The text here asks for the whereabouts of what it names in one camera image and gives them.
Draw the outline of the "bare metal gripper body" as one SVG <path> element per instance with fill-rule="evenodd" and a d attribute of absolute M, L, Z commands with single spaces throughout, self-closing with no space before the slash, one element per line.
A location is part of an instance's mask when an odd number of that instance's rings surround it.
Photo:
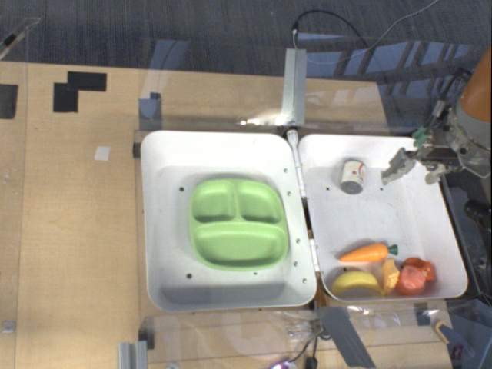
<path fill-rule="evenodd" d="M 459 128 L 419 128 L 416 149 L 416 158 L 434 175 L 461 169 L 479 178 L 491 174 L 490 149 L 469 139 Z"/>

